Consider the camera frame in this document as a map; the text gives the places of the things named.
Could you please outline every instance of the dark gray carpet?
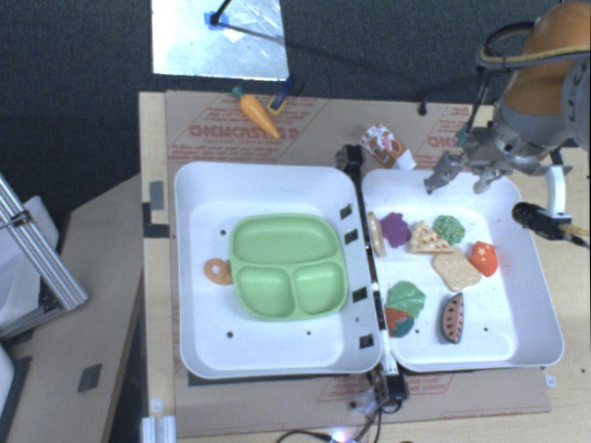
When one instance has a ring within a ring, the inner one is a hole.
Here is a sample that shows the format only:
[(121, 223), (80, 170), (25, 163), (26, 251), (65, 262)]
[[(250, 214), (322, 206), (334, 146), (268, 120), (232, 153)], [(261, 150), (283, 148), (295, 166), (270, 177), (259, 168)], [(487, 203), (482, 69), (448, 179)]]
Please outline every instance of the dark gray carpet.
[[(281, 5), (290, 70), (306, 81), (304, 95), (470, 102), (482, 40), (558, 1)], [(0, 172), (23, 199), (41, 195), (57, 222), (139, 171), (140, 91), (234, 85), (151, 73), (151, 0), (0, 0), (0, 15)]]

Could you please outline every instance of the green plate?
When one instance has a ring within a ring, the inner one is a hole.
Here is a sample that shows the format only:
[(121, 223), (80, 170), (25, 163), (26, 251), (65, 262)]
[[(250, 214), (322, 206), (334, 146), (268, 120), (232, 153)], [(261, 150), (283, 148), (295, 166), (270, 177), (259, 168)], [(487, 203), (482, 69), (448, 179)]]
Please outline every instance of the green plate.
[(341, 242), (333, 228), (314, 215), (242, 220), (230, 235), (230, 264), (238, 299), (256, 318), (324, 317), (346, 301)]

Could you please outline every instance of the red toy tomato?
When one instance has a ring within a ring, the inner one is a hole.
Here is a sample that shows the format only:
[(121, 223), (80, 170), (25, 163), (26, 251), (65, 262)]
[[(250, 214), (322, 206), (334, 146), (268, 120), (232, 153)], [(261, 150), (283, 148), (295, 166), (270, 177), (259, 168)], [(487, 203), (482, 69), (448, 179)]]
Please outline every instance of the red toy tomato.
[(476, 241), (472, 248), (472, 256), (468, 259), (483, 276), (492, 276), (498, 267), (495, 246)]

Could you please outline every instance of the white tray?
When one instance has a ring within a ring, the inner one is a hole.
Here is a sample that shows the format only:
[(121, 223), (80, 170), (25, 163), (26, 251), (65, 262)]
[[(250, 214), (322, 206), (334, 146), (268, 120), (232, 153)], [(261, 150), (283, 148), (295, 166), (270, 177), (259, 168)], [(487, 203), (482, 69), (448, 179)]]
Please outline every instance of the white tray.
[[(361, 373), (379, 361), (356, 192), (345, 174), (328, 167), (194, 162), (176, 175), (175, 204), (180, 351), (188, 370), (205, 378), (340, 374)], [(233, 286), (209, 281), (203, 265), (228, 259), (229, 235), (240, 220), (289, 212), (317, 215), (335, 229), (348, 298), (328, 317), (262, 321), (240, 305)], [(345, 235), (355, 230), (357, 239), (346, 244)]]
[(368, 211), (378, 219), (403, 214), (412, 228), (438, 215), (453, 215), (466, 229), (458, 246), (469, 255), (476, 241), (496, 246), (499, 268), (490, 278), (464, 292), (464, 331), (458, 344), (440, 333), (442, 304), (453, 295), (431, 267), (432, 255), (408, 252), (408, 245), (376, 257), (382, 298), (398, 281), (410, 281), (426, 295), (425, 307), (413, 330), (390, 339), (392, 354), (416, 372), (491, 367), (551, 365), (562, 355), (563, 341), (531, 233), (511, 216), (521, 200), (513, 183), (501, 178), (481, 195), (473, 193), (476, 178), (460, 173), (428, 195), (420, 171), (378, 170), (363, 182)]

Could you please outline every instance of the toy carrot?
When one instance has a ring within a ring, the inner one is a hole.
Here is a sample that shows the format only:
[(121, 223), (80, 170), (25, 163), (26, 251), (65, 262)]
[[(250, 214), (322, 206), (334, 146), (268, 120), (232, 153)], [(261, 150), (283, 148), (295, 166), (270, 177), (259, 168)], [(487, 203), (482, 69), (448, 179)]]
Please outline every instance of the toy carrot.
[(242, 112), (260, 129), (269, 133), (273, 138), (279, 139), (279, 131), (275, 124), (265, 112), (257, 97), (250, 94), (245, 94), (241, 87), (234, 87), (232, 94), (240, 99), (240, 108)]

